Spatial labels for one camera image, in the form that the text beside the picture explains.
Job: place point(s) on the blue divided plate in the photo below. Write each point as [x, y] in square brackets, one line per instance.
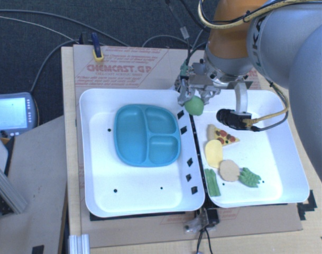
[139, 141]

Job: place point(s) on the yellow oval slice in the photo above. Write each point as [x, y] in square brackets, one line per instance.
[213, 152]

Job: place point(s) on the green toy broccoli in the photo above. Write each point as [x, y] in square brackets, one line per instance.
[249, 178]

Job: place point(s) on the thin black rod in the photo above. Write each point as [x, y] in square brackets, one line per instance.
[199, 155]

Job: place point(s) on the green toy asparagus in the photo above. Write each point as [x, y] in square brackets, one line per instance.
[213, 184]

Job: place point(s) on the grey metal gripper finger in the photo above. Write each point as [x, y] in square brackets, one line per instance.
[208, 93]
[184, 94]

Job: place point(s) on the white plastic tray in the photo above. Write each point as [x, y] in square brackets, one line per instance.
[266, 155]
[139, 189]

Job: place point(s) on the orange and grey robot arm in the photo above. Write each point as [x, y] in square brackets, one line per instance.
[282, 36]

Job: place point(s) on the tan round biscuit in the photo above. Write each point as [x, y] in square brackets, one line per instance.
[229, 170]

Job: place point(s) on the toy pizza slice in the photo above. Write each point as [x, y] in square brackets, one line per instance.
[221, 135]

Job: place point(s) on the green ball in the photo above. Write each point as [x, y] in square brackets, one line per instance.
[194, 106]

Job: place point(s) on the black cylinder on white bracket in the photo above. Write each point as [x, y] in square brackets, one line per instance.
[233, 119]

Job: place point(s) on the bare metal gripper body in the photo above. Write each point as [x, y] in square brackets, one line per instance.
[203, 75]

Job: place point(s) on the brown cardboard board red print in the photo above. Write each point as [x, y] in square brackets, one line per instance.
[118, 70]

